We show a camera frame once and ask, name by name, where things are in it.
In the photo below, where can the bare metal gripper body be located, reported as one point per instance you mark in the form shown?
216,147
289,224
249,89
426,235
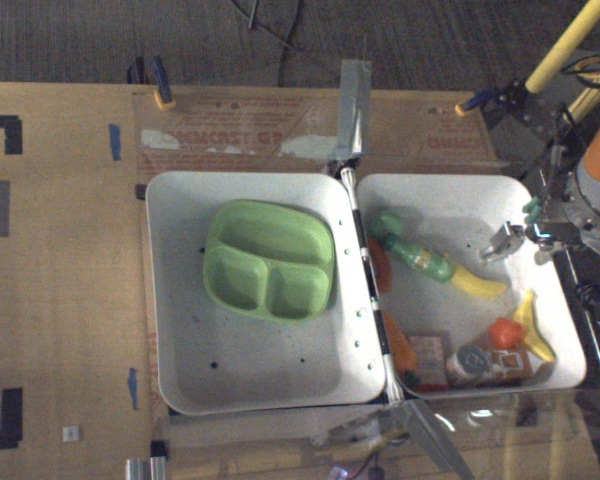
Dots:
560,233

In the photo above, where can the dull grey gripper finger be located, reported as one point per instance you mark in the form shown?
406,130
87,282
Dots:
495,253
509,234

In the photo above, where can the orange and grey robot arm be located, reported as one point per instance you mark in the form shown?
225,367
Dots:
597,153

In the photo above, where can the yellow banana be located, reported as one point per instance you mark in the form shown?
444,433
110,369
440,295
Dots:
532,330
477,284

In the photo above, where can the white plastic tray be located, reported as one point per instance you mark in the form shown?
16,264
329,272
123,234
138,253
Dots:
260,363
455,208

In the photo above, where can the green plastic bottle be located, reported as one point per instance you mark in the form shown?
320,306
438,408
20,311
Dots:
422,260

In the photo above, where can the orange toy pepper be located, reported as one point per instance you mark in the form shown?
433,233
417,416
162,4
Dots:
506,333

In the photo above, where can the brown carton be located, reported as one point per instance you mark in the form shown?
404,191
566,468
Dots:
510,365

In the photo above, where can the silver can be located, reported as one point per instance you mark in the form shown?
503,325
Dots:
467,363

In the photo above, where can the pale pink carton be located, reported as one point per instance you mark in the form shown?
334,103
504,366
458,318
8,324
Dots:
427,363

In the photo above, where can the thin black and white rod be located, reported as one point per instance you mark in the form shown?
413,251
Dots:
362,248

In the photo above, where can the orange carrot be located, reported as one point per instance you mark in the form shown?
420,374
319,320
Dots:
400,348

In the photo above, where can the green divided plate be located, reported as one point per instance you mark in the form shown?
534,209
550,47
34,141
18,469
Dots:
267,260

